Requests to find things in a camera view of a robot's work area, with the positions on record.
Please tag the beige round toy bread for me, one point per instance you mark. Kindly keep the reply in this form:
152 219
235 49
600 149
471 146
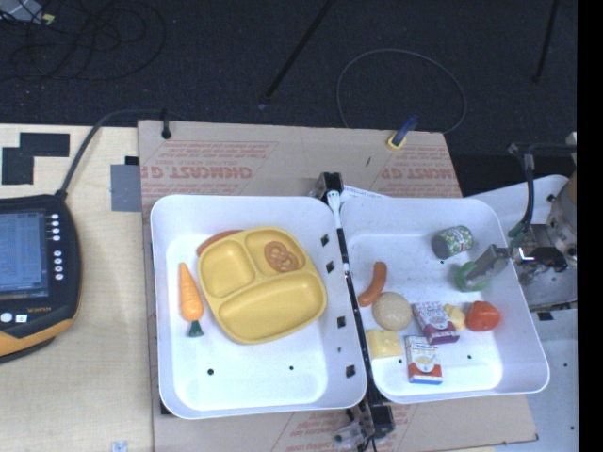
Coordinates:
392 311

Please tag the brown toy pretzel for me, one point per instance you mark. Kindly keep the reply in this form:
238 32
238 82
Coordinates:
267 254

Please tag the thin black and white rod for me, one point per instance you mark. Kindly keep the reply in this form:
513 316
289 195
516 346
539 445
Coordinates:
342 247

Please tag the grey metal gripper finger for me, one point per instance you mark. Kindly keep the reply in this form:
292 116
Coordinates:
492 259

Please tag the white plastic tray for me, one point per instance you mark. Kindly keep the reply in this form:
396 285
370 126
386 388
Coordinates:
259 379
400 233

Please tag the red orange toy pepper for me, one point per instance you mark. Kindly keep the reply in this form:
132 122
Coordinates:
483 317

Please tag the yellow divided plate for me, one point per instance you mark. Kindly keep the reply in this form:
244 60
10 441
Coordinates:
268 309

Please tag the small can with green label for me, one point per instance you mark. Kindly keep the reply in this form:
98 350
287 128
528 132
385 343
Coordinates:
452 243

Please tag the yellow toy cheese slice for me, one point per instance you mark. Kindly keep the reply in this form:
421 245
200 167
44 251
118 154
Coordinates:
382 344

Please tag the small pale yellow toy food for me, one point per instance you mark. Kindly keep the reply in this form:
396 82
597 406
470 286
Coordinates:
456 317

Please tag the purple and white carton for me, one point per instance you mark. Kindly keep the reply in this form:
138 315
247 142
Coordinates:
435 323

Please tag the green toy pepper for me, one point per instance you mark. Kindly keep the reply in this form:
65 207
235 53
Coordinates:
461 276

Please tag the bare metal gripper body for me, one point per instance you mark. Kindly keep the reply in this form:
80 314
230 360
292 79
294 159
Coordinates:
560 238

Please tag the orange toy carrot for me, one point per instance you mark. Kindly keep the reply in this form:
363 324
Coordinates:
190 299

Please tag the orange toy sausage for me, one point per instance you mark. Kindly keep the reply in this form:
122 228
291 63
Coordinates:
214 240
374 285

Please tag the orange and white carton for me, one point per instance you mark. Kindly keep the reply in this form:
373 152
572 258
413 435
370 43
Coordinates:
423 360

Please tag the brown cardboard board red print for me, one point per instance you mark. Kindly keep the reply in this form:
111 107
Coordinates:
282 158

